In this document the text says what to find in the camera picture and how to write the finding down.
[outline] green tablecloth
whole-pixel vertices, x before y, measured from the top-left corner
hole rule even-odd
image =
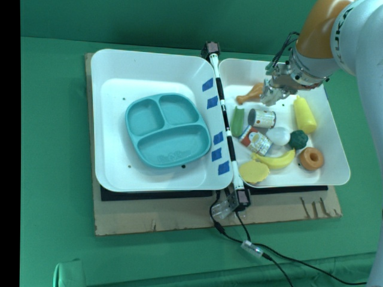
[[[51,286],[56,265],[75,258],[83,263],[88,286],[287,286],[274,265],[214,229],[95,237],[84,55],[103,48],[200,53],[21,38],[20,286]],[[222,53],[220,59],[229,57],[271,58]],[[382,181],[355,78],[337,71],[326,90],[351,168],[349,182],[336,189],[343,217],[248,229],[254,242],[356,282],[367,279],[377,248]],[[245,238],[240,227],[227,231]],[[337,286],[296,264],[283,267],[295,286]]]

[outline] can label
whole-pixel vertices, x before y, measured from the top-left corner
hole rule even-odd
[[[258,132],[257,129],[251,125],[247,126],[239,137],[239,141],[252,152],[258,153],[259,155],[265,155],[272,145],[272,141],[269,138]]]
[[[276,114],[272,111],[261,111],[260,109],[251,109],[248,115],[248,124],[254,127],[272,129],[275,126]]]

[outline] white egg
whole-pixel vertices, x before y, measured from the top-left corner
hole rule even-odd
[[[266,136],[278,146],[284,146],[290,141],[290,132],[284,127],[274,127],[266,132]]]

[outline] teal divided plate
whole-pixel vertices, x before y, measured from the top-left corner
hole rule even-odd
[[[136,100],[127,108],[125,121],[137,154],[151,167],[181,166],[204,156],[211,146],[205,121],[181,94]]]

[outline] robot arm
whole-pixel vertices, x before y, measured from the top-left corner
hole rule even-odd
[[[383,0],[318,0],[288,61],[278,63],[290,37],[266,67],[262,103],[316,88],[339,68],[355,76],[383,178]],[[383,222],[367,286],[383,286],[382,269]]]

